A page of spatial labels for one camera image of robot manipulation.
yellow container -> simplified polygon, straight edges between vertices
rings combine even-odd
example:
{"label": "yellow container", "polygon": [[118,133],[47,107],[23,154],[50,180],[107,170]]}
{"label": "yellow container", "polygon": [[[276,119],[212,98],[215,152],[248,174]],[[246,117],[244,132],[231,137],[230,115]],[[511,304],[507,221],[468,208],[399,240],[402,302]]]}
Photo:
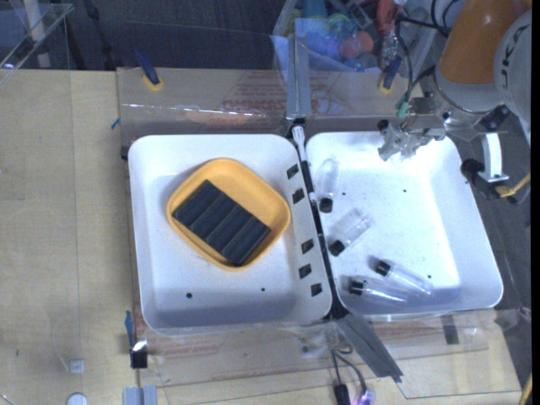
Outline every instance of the yellow container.
{"label": "yellow container", "polygon": [[[270,228],[268,235],[240,267],[233,266],[223,255],[173,217],[176,209],[205,181],[212,183]],[[291,219],[289,205],[281,195],[249,168],[227,158],[208,161],[179,185],[167,202],[166,216],[170,226],[193,249],[212,264],[230,272],[241,272],[259,261],[283,235]]]}

clear vial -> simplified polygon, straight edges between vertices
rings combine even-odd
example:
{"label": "clear vial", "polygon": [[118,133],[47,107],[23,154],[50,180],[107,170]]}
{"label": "clear vial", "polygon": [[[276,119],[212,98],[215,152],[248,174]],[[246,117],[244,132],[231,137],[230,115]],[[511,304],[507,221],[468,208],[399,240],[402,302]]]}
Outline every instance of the clear vial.
{"label": "clear vial", "polygon": [[375,271],[397,286],[414,290],[423,295],[430,295],[433,284],[428,280],[412,272],[408,268],[391,261],[378,261]]}
{"label": "clear vial", "polygon": [[403,305],[410,297],[406,290],[392,287],[376,279],[352,279],[348,291],[350,294],[361,296],[363,300],[385,305]]}
{"label": "clear vial", "polygon": [[328,247],[330,253],[337,257],[348,247],[354,245],[370,228],[370,221],[357,209],[341,219],[334,229],[336,239]]}
{"label": "clear vial", "polygon": [[326,159],[319,169],[319,178],[316,186],[319,209],[323,213],[330,213],[333,200],[339,186],[339,162],[334,158]]}

